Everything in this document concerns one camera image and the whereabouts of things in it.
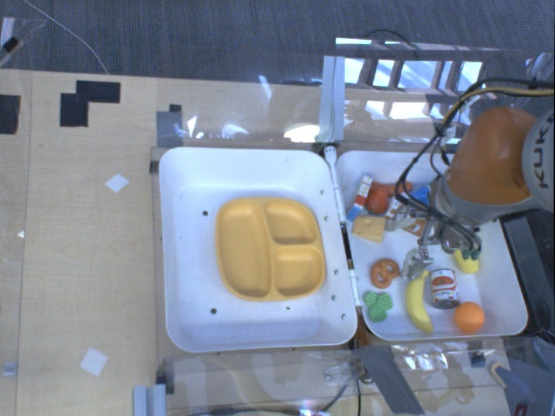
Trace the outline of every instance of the can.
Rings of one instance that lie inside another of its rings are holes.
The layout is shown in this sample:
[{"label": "can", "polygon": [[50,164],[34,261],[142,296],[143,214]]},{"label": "can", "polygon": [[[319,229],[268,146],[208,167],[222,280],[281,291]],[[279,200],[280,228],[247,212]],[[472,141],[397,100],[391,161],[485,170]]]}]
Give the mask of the can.
[{"label": "can", "polygon": [[430,272],[433,305],[437,309],[454,309],[459,306],[457,278],[453,270],[443,268]]}]

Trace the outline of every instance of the donut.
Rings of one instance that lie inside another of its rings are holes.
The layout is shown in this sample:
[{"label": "donut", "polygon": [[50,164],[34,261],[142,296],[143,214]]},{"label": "donut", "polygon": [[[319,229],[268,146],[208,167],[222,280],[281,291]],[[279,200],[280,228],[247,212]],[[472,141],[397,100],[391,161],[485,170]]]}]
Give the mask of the donut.
[{"label": "donut", "polygon": [[386,289],[398,276],[399,265],[391,259],[380,259],[370,269],[370,280],[379,289]]}]

